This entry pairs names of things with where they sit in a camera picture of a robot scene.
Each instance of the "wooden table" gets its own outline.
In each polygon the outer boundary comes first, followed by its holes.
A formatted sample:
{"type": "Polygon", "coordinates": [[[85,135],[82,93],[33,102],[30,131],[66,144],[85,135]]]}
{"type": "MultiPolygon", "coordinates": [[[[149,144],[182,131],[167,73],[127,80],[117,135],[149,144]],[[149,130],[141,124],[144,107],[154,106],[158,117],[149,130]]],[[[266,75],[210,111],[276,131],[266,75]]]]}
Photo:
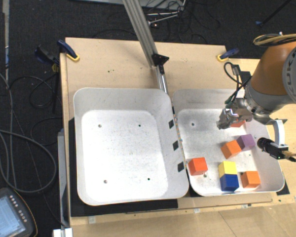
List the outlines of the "wooden table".
{"type": "MultiPolygon", "coordinates": [[[[80,60],[74,62],[61,54],[61,84],[64,117],[65,151],[67,164],[67,180],[69,181],[69,138],[68,121],[74,117],[74,93],[84,87],[110,87],[110,88],[157,88],[154,70],[149,68],[144,53],[138,41],[105,40],[105,39],[78,39],[67,38],[68,43],[80,60]]],[[[158,52],[170,57],[165,64],[165,75],[168,84],[169,96],[178,89],[188,88],[222,88],[234,89],[235,83],[223,71],[223,63],[216,56],[226,52],[220,45],[198,45],[180,43],[156,43],[158,52]]],[[[230,59],[238,64],[243,71],[253,74],[258,59],[230,59]]],[[[292,152],[296,152],[296,105],[287,105],[272,115],[273,118],[288,119],[285,123],[286,144],[292,152]]],[[[274,139],[272,127],[268,127],[270,138],[274,139]]],[[[121,231],[120,227],[130,223],[135,218],[141,224],[157,223],[159,219],[166,222],[185,222],[193,228],[199,228],[199,220],[194,224],[195,213],[213,213],[225,210],[237,210],[247,207],[266,207],[280,204],[296,203],[296,163],[288,160],[280,161],[290,194],[277,196],[273,193],[241,194],[218,197],[190,197],[186,195],[178,199],[179,208],[176,210],[154,211],[143,213],[108,214],[92,217],[70,217],[70,225],[75,236],[86,236],[92,229],[99,233],[114,236],[114,231],[121,231]],[[91,223],[104,223],[110,230],[105,231],[103,225],[91,223]],[[119,222],[112,226],[110,222],[119,222]]],[[[149,228],[151,236],[167,236],[167,231],[153,235],[154,229],[149,228]]],[[[180,236],[191,236],[180,232],[180,236]]]]}

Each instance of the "orange cube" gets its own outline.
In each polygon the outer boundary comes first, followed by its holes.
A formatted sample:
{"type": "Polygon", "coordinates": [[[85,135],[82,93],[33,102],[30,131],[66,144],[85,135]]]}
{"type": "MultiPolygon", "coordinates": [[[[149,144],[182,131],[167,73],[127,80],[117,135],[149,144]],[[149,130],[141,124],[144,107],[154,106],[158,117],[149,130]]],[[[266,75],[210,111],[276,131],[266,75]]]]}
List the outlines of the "orange cube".
{"type": "Polygon", "coordinates": [[[191,176],[204,174],[208,170],[205,157],[193,158],[188,163],[188,168],[191,176]]]}
{"type": "Polygon", "coordinates": [[[241,152],[241,147],[239,146],[237,140],[232,140],[225,143],[221,147],[221,151],[225,158],[228,159],[232,156],[236,156],[237,154],[239,154],[241,152]]]}
{"type": "Polygon", "coordinates": [[[241,182],[244,188],[255,188],[260,183],[260,176],[257,171],[246,171],[241,175],[241,182]]]}
{"type": "Polygon", "coordinates": [[[232,123],[232,124],[230,125],[230,127],[241,127],[245,122],[246,122],[246,121],[243,120],[243,121],[240,121],[240,122],[238,122],[238,123],[232,123]]]}

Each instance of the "screen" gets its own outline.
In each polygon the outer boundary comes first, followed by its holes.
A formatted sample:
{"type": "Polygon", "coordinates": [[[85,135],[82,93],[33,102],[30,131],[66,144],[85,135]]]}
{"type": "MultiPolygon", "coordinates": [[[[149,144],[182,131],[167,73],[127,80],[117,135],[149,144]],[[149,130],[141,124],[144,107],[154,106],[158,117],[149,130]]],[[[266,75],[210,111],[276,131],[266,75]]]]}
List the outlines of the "screen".
{"type": "Polygon", "coordinates": [[[24,225],[16,215],[8,197],[0,198],[0,237],[13,237],[25,231],[24,225]]]}

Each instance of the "block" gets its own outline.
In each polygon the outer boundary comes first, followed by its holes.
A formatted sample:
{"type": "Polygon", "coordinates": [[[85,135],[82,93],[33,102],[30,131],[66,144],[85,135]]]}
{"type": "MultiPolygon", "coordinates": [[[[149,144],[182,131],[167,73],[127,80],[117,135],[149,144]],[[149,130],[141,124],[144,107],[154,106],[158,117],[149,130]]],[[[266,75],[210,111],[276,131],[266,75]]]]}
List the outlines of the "block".
{"type": "Polygon", "coordinates": [[[233,161],[224,160],[221,164],[218,165],[219,178],[221,178],[225,174],[236,175],[237,168],[236,163],[233,161]]]}
{"type": "Polygon", "coordinates": [[[208,170],[205,157],[193,158],[190,160],[188,163],[188,169],[192,176],[204,174],[208,170]]]}
{"type": "Polygon", "coordinates": [[[230,125],[230,127],[241,127],[246,121],[243,120],[243,121],[240,121],[240,122],[237,122],[237,123],[232,123],[230,125]]]}
{"type": "Polygon", "coordinates": [[[260,185],[261,180],[257,171],[246,171],[241,175],[243,188],[256,188],[260,185]]]}
{"type": "Polygon", "coordinates": [[[237,154],[239,154],[242,151],[242,149],[239,146],[237,140],[232,140],[232,141],[225,143],[221,147],[221,151],[222,151],[223,155],[225,156],[225,158],[229,159],[230,157],[233,157],[233,156],[236,156],[237,154]]]}
{"type": "Polygon", "coordinates": [[[241,135],[237,139],[237,142],[242,151],[250,150],[256,145],[255,140],[251,134],[241,135]]]}
{"type": "Polygon", "coordinates": [[[220,178],[223,192],[234,192],[239,188],[238,176],[225,174],[220,178]]]}

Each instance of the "yellow cube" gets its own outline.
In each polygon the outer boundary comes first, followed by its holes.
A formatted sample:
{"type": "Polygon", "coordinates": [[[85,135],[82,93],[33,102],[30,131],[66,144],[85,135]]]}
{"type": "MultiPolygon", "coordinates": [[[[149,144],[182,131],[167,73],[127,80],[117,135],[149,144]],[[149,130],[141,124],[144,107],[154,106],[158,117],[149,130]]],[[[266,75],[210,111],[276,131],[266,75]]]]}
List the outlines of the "yellow cube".
{"type": "Polygon", "coordinates": [[[219,178],[221,178],[225,174],[236,175],[237,174],[236,163],[233,161],[224,160],[221,164],[219,164],[218,171],[219,171],[219,178]]]}

